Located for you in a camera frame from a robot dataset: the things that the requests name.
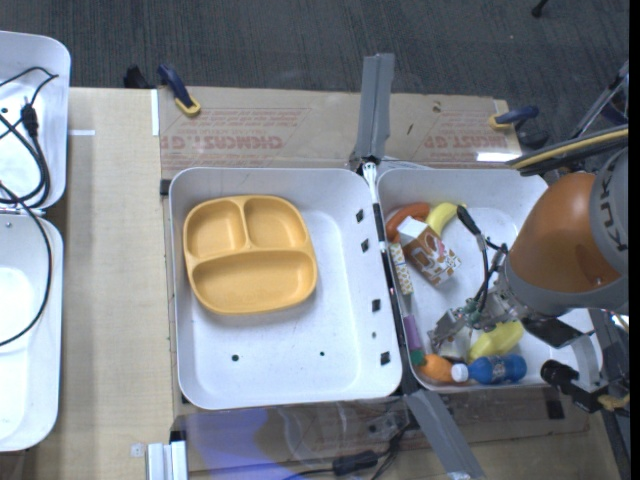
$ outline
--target yellow divided plate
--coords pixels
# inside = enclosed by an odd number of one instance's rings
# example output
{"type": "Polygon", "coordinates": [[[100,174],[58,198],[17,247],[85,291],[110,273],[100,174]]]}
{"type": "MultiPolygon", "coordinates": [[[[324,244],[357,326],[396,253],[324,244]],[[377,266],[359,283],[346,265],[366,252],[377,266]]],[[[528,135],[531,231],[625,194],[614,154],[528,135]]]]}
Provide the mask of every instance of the yellow divided plate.
{"type": "Polygon", "coordinates": [[[309,232],[298,209],[276,196],[212,199],[184,223],[191,287],[224,314],[275,311],[304,301],[318,278],[309,232]]]}

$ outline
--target blue water bottle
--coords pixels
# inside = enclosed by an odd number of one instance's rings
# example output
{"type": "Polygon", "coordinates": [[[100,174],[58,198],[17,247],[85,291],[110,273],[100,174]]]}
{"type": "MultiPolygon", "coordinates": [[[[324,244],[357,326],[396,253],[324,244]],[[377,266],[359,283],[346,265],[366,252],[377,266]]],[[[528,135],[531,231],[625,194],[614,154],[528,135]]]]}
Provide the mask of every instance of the blue water bottle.
{"type": "Polygon", "coordinates": [[[480,384],[501,384],[518,382],[527,374],[527,363],[521,355],[483,356],[470,365],[463,363],[453,365],[451,376],[456,382],[469,379],[480,384]]]}

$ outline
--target robotic arm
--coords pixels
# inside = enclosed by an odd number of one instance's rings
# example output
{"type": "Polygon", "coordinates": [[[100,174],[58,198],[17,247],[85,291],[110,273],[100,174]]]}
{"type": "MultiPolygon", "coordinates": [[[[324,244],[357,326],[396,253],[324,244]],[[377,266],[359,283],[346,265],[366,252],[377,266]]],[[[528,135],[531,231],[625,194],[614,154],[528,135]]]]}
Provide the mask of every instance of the robotic arm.
{"type": "MultiPolygon", "coordinates": [[[[628,166],[625,148],[597,175],[575,172],[551,185],[511,250],[494,256],[497,280],[482,307],[469,299],[443,315],[429,333],[434,349],[465,326],[491,330],[497,322],[519,319],[549,345],[574,349],[579,373],[551,360],[543,365],[543,379],[555,386],[562,380],[563,392],[583,409],[600,408],[596,398],[606,388],[589,336],[558,317],[576,308],[629,314],[628,166]]],[[[482,243],[464,211],[459,216],[482,243]]]]}

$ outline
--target white bottle cap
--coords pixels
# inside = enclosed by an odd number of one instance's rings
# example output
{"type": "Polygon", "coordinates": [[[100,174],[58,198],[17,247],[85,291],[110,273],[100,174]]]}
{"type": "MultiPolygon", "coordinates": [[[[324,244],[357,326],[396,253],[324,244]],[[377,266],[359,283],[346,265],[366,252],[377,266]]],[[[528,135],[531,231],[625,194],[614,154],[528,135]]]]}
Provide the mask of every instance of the white bottle cap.
{"type": "Polygon", "coordinates": [[[466,364],[456,363],[451,367],[451,378],[455,382],[466,382],[469,380],[469,368],[466,364]]]}

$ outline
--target banana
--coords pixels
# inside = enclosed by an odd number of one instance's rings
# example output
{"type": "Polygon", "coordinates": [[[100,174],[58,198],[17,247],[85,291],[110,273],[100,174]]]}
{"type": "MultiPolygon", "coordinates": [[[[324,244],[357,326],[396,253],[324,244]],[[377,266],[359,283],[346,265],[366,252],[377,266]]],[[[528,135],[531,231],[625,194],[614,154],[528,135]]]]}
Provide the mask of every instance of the banana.
{"type": "Polygon", "coordinates": [[[438,236],[442,236],[442,230],[447,225],[447,222],[456,216],[457,212],[457,204],[445,201],[444,203],[437,204],[435,207],[431,208],[425,222],[438,234],[438,236]]]}

